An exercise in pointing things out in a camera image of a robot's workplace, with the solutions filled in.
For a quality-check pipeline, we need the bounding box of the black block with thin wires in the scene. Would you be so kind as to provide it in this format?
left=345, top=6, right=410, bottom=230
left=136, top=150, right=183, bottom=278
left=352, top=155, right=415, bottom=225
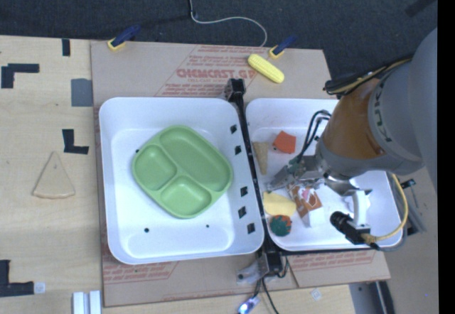
left=257, top=250, right=286, bottom=276

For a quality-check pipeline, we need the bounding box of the orange and white carton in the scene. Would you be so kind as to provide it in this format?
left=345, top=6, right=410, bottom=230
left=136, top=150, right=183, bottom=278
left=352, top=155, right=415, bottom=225
left=287, top=184, right=326, bottom=229

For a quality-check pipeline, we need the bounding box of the yellow corn cob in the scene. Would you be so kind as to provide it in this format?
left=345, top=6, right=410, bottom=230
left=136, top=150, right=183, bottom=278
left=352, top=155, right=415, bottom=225
left=247, top=53, right=286, bottom=85

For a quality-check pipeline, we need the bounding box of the white plastic tray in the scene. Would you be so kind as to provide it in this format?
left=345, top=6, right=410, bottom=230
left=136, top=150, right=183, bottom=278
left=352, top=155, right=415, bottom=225
left=98, top=96, right=266, bottom=266
left=245, top=97, right=405, bottom=252

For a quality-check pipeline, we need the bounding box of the brown cardboard board red print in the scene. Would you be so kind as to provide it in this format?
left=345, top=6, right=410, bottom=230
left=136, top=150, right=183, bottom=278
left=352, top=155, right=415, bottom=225
left=90, top=40, right=392, bottom=308

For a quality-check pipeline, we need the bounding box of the green divided plate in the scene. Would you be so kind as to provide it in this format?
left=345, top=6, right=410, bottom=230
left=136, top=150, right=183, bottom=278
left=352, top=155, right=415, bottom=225
left=131, top=124, right=235, bottom=220

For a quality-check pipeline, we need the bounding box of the tan pizza slice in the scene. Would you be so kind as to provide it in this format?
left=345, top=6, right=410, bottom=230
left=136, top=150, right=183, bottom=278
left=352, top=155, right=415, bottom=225
left=32, top=151, right=76, bottom=200

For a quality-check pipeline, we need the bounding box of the tan ice cream cone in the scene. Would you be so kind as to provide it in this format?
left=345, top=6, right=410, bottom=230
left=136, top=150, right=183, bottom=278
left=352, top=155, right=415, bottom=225
left=252, top=141, right=271, bottom=175

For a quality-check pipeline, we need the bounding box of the black cylinder on white bracket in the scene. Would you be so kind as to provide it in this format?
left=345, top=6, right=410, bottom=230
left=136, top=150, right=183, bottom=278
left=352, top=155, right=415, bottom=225
left=329, top=188, right=373, bottom=246

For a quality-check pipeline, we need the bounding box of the green and orange ball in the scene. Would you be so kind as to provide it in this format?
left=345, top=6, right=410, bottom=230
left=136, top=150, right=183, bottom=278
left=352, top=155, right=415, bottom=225
left=269, top=214, right=293, bottom=237

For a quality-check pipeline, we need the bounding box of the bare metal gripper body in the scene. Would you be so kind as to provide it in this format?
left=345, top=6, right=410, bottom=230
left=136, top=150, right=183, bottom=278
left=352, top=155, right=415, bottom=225
left=291, top=155, right=357, bottom=197

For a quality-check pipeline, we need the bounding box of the orange wedge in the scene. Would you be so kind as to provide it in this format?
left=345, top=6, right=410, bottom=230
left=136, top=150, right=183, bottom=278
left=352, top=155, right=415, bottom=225
left=272, top=130, right=297, bottom=155

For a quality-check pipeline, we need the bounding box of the yellow cheese wedge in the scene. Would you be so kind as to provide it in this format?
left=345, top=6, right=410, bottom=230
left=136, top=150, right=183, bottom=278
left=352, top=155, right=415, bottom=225
left=262, top=190, right=297, bottom=217

